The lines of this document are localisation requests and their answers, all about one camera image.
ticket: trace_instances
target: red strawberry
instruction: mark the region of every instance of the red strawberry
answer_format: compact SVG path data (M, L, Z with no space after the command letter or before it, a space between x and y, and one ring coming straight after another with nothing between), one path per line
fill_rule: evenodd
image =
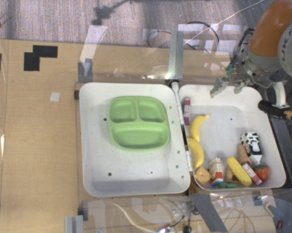
M257 165L253 168L254 172L258 175L258 177L265 182L267 180L269 168L267 165Z

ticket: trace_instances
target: table surface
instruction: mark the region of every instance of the table surface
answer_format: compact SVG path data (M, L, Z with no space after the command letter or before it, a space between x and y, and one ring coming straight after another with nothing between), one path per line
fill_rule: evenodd
M40 71L24 71L24 53L32 52L33 45L57 46L58 57L41 58ZM158 204L166 203L162 202L164 197L100 200L84 190L80 152L77 151L80 148L77 146L79 127L74 100L78 62L83 49L82 44L0 40L0 137L4 134L4 158L0 152L0 233L64 232L65 216L76 216L83 200L91 201L94 212L116 218L112 222L106 220L101 226L107 232L158 229L158 224L144 220L134 208L141 206L142 211L156 214ZM94 80L145 82L140 78L142 75L153 67L167 65L169 50L98 46L96 56L93 59ZM212 71L212 65L225 62L229 62L229 56L225 54L205 55L202 51L187 50L184 76L189 77L189 82L200 79L212 83L223 73L223 68ZM115 66L121 67L122 78L115 77ZM58 101L51 101L52 93L60 94ZM274 231L272 218L262 206L258 209L251 205L242 210L246 211L256 230ZM227 227L232 227L240 217L235 213L228 215ZM126 215L143 228L132 226ZM98 225L95 222L98 215L93 213L91 217L85 222L86 233L93 232ZM163 214L161 217L161 223L170 222ZM207 232L200 216L192 221ZM237 225L244 227L241 220Z

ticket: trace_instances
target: gray carpet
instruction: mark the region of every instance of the gray carpet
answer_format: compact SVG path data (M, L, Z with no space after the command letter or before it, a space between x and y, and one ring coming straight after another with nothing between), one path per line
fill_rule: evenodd
M169 34L150 37L151 30L172 31L190 21L218 23L260 0L0 0L5 24L0 39L84 43L90 25L108 27L100 44L168 48ZM254 28L263 11L274 0L265 0L220 24L218 47L212 31L190 43L198 50L227 50L240 39L244 27ZM196 28L185 32L185 39ZM283 78L283 72L274 79ZM287 91L292 88L288 77ZM292 136L292 123L288 124Z

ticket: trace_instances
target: green plate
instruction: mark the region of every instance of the green plate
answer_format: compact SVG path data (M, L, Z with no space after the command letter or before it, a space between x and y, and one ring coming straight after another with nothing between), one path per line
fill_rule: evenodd
M119 97L109 106L109 131L123 150L155 150L170 140L170 128L162 103L150 97Z

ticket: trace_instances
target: white tray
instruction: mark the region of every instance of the white tray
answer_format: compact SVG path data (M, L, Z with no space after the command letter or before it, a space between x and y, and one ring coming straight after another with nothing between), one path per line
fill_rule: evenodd
M162 102L171 139L159 150L129 151L112 142L110 102L121 96L147 96ZM173 91L159 84L87 83L80 90L83 182L89 194L115 197L181 193L190 184L179 115Z
M200 128L200 143L205 154L203 166L207 169L207 164L212 158L220 157L225 171L227 157L235 156L238 159L241 135L246 132L257 132L263 153L261 163L269 166L268 180L260 186L238 185L236 189L281 187L285 183L286 174L268 116L258 109L258 103L262 99L259 92L245 87L236 95L233 87L228 86L223 92L211 98L209 92L212 88L209 85L185 85L179 91L182 104L185 97L191 98L190 122L197 115L209 114L209 118ZM190 132L189 126L186 126L186 131ZM209 183L199 186L208 191L224 190Z

